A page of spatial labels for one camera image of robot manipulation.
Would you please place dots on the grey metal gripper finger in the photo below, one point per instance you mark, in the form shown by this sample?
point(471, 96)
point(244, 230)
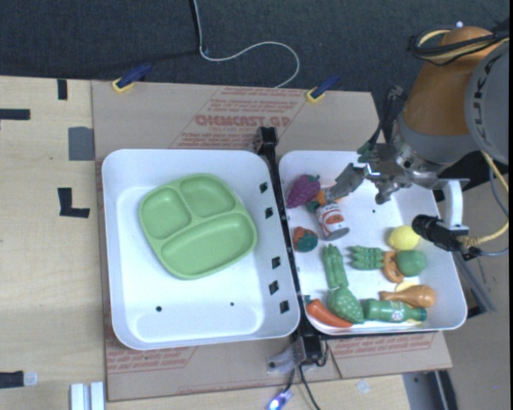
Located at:
point(346, 182)
point(385, 191)

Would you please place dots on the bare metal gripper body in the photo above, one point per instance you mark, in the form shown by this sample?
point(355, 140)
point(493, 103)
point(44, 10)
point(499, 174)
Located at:
point(404, 171)

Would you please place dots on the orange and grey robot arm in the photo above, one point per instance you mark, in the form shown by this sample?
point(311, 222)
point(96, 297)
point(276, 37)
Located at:
point(436, 101)

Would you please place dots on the white plastic tray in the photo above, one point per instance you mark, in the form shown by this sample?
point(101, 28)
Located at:
point(205, 314)
point(367, 224)

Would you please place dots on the small orange and green toy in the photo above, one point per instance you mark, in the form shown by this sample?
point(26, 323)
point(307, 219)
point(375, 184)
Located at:
point(314, 203)

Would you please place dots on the white can with orange label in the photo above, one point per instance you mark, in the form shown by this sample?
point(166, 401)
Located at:
point(332, 220)

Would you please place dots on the purple grapes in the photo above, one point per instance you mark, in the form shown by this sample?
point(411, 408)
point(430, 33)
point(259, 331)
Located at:
point(301, 190)

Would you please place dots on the yellow lemon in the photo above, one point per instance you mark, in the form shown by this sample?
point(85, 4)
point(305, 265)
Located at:
point(404, 237)

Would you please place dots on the red strawberry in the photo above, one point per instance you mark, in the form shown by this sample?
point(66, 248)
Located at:
point(304, 239)

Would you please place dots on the green pear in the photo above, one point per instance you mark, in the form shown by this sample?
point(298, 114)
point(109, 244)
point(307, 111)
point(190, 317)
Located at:
point(411, 263)

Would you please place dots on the orange pretzel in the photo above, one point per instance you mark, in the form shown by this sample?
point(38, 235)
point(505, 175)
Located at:
point(390, 269)

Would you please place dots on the pale yellow flat toy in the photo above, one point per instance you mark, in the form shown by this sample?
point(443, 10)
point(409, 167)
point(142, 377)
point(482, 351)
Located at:
point(404, 286)

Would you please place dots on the brown chicken drumstick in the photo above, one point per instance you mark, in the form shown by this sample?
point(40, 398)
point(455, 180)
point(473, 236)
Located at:
point(416, 296)

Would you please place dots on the green bottle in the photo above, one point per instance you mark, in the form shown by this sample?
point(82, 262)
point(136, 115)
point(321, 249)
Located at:
point(389, 311)

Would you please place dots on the green grapes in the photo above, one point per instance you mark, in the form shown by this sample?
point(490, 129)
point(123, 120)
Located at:
point(346, 306)

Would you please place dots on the brown cardboard board red print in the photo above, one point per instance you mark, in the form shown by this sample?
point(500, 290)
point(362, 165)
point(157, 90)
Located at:
point(239, 113)

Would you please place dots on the orange carrot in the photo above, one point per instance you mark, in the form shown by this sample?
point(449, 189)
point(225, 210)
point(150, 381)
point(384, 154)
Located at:
point(325, 315)

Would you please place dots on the green divided plate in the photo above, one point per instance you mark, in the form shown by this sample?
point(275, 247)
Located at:
point(196, 229)

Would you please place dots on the black cylinder on white bracket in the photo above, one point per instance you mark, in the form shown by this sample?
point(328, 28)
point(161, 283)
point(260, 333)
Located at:
point(436, 231)

